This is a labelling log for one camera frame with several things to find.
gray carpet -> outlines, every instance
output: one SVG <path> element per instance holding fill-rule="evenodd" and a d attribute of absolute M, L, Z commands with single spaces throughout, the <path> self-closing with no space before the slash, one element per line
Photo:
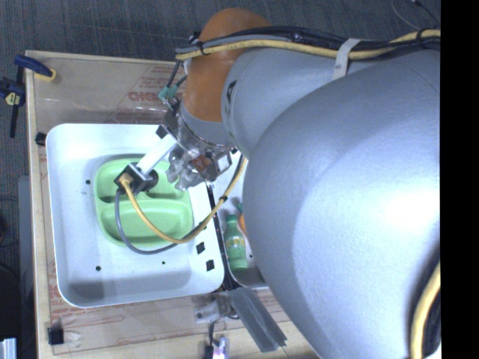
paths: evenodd
<path fill-rule="evenodd" d="M 401 16 L 421 28 L 437 22 L 408 0 L 394 0 Z M 419 0 L 436 20 L 441 0 Z M 226 7 L 244 7 L 276 25 L 317 28 L 344 37 L 387 40 L 413 31 L 391 0 L 0 0 L 0 73 L 15 79 L 13 58 L 26 49 L 174 59 L 174 47 Z M 10 139 L 11 109 L 0 103 L 0 196 L 17 196 L 28 173 L 25 108 Z M 19 275 L 17 205 L 0 201 L 0 263 Z"/>

green bottle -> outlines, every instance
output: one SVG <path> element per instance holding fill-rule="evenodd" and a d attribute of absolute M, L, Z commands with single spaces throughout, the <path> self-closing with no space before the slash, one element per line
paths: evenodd
<path fill-rule="evenodd" d="M 238 230 L 237 222 L 235 214 L 226 216 L 227 226 L 224 239 L 231 271 L 246 270 L 248 268 L 245 237 Z"/>

white tray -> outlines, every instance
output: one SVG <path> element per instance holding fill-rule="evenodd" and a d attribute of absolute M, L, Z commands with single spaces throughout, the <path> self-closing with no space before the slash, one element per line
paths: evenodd
<path fill-rule="evenodd" d="M 111 243 L 100 229 L 94 177 L 107 161 L 141 157 L 157 141 L 155 125 L 62 124 L 46 139 L 58 289 L 76 307 L 100 307 L 200 295 L 225 276 L 215 227 L 189 243 L 143 256 Z M 189 190 L 195 224 L 210 212 L 206 185 Z M 200 254 L 196 246 L 204 243 Z M 207 262 L 214 269 L 207 271 Z"/>

green divided tray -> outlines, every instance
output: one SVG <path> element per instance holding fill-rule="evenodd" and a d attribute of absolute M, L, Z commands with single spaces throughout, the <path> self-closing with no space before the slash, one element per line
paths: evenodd
<path fill-rule="evenodd" d="M 95 205 L 98 221 L 106 238 L 116 245 L 125 245 L 121 240 L 115 221 L 115 193 L 113 180 L 130 162 L 140 159 L 118 159 L 106 162 L 98 169 L 94 181 Z M 193 226 L 193 209 L 187 191 L 179 191 L 166 179 L 168 163 L 161 161 L 155 171 L 158 183 L 148 192 L 136 196 L 138 205 L 147 218 L 163 233 L 176 239 L 183 238 Z M 128 240 L 138 247 L 166 245 L 170 242 L 157 236 L 140 219 L 126 195 L 120 197 L 120 219 Z"/>

yellow cable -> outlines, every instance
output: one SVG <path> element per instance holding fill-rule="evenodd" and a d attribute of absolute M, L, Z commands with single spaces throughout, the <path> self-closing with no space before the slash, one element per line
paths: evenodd
<path fill-rule="evenodd" d="M 164 240 L 169 241 L 171 243 L 181 244 L 181 243 L 187 243 L 191 241 L 192 239 L 196 238 L 196 236 L 206 228 L 206 226 L 208 225 L 208 222 L 210 222 L 211 218 L 218 212 L 219 208 L 226 201 L 226 197 L 231 193 L 231 191 L 233 190 L 233 187 L 236 185 L 236 183 L 240 179 L 241 173 L 246 166 L 246 162 L 247 162 L 247 159 L 243 159 L 237 173 L 234 175 L 230 184 L 226 188 L 225 193 L 218 200 L 218 203 L 216 204 L 216 206 L 213 207 L 213 210 L 211 210 L 211 213 L 194 229 L 195 232 L 193 234 L 183 239 L 173 238 L 169 236 L 168 234 L 163 233 L 160 229 L 158 229 L 158 227 L 156 227 L 154 224 L 151 223 L 151 221 L 147 218 L 147 216 L 142 212 L 135 198 L 135 195 L 133 194 L 133 191 L 129 185 L 132 182 L 132 177 L 129 174 L 123 174 L 119 180 L 120 180 L 120 184 L 125 189 L 126 195 L 128 196 L 130 202 L 132 203 L 133 208 L 137 212 L 138 216 L 142 219 L 142 221 L 160 238 L 163 238 Z"/>
<path fill-rule="evenodd" d="M 412 32 L 410 34 L 406 34 L 405 36 L 398 37 L 397 39 L 389 41 L 388 43 L 395 44 L 395 43 L 400 43 L 402 41 L 415 40 L 417 37 L 417 34 L 418 32 Z M 439 29 L 427 29 L 421 32 L 422 40 L 425 40 L 429 37 L 438 37 L 438 36 L 439 37 L 441 36 L 441 31 Z M 235 50 L 235 49 L 254 48 L 259 46 L 287 49 L 291 51 L 308 53 L 310 55 L 324 56 L 327 58 L 336 58 L 338 54 L 337 50 L 322 48 L 319 46 L 291 43 L 289 41 L 283 41 L 283 40 L 243 40 L 243 41 L 238 41 L 235 43 L 206 47 L 206 48 L 203 48 L 202 51 L 206 52 L 206 54 L 209 55 L 211 53 L 224 52 L 224 51 Z M 384 55 L 385 53 L 388 53 L 394 49 L 395 48 L 393 46 L 387 46 L 382 49 L 375 49 L 375 50 L 369 50 L 369 51 L 351 51 L 350 60 L 364 60 L 367 58 L 374 58 L 380 55 Z M 188 58 L 195 58 L 198 56 L 202 56 L 204 55 L 202 51 L 199 49 L 197 51 L 180 53 L 176 55 L 176 59 L 187 60 Z"/>
<path fill-rule="evenodd" d="M 411 359 L 422 359 L 424 326 L 426 325 L 427 316 L 429 315 L 430 308 L 432 307 L 440 289 L 441 263 L 439 262 L 434 269 L 431 278 L 427 282 L 427 285 L 421 297 L 419 298 L 418 305 L 416 306 L 414 316 L 412 318 L 411 342 L 409 348 Z"/>

